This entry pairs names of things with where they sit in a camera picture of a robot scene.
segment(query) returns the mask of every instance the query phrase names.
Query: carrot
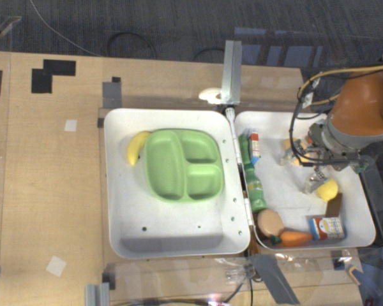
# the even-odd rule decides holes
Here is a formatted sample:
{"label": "carrot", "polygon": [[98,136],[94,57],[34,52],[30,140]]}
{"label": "carrot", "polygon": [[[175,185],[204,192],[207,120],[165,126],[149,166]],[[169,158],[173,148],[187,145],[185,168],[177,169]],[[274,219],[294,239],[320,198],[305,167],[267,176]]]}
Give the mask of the carrot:
{"label": "carrot", "polygon": [[280,238],[284,247],[296,247],[313,239],[311,233],[299,232],[299,231],[284,231]]}

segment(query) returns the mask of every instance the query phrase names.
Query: toy banana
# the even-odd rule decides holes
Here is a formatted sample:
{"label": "toy banana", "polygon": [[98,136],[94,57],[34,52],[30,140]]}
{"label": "toy banana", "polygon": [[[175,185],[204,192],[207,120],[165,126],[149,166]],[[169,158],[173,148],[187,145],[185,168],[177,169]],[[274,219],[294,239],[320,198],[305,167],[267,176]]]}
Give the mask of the toy banana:
{"label": "toy banana", "polygon": [[126,150],[126,157],[131,165],[134,166],[137,163],[140,150],[143,149],[143,146],[145,145],[145,142],[150,134],[150,131],[141,131],[140,133],[137,133],[129,142],[128,149]]}

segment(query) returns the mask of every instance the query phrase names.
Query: wooden table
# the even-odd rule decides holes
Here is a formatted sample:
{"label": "wooden table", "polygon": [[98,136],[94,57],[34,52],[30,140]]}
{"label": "wooden table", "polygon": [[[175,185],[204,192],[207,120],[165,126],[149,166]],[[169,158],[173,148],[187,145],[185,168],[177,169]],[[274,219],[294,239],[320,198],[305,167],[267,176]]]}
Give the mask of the wooden table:
{"label": "wooden table", "polygon": [[[74,60],[76,75],[54,76],[52,94],[32,94],[31,70],[44,59]],[[114,259],[101,212],[102,82],[121,78],[125,107],[210,110],[198,94],[220,87],[222,65],[0,52],[0,70],[0,306],[83,305],[86,284],[99,284],[105,260]],[[301,81],[298,69],[243,66],[242,104],[292,110]],[[65,131],[68,120],[77,121],[76,131]],[[349,253],[360,265],[357,252]],[[60,276],[46,270],[53,256],[66,262]],[[329,252],[291,253],[278,262],[303,305],[361,303]],[[227,267],[211,258],[115,258],[127,285],[111,297],[198,295],[208,282],[227,295],[235,288],[225,280]],[[254,289],[255,305],[274,304],[264,283]],[[244,286],[233,304],[249,299]]]}

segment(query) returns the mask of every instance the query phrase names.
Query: green bottle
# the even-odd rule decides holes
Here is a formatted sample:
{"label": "green bottle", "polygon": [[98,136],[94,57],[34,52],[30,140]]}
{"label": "green bottle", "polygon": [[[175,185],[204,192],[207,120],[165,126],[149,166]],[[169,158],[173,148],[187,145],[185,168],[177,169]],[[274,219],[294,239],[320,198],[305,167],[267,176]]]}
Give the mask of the green bottle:
{"label": "green bottle", "polygon": [[253,213],[258,213],[267,208],[267,203],[264,199],[261,181],[255,175],[254,165],[252,165],[250,161],[250,155],[248,154],[248,139],[245,135],[240,135],[239,145],[241,158],[244,163],[245,180],[247,183],[247,193],[250,200],[251,210]]}

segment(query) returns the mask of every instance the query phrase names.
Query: green plate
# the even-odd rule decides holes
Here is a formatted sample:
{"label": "green plate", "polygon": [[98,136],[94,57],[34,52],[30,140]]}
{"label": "green plate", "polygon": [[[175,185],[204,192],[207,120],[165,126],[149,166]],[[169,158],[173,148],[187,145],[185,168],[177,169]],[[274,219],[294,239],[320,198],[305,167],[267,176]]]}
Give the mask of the green plate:
{"label": "green plate", "polygon": [[217,197],[224,187],[216,142],[201,131],[162,129],[145,144],[147,184],[161,200],[178,203]]}

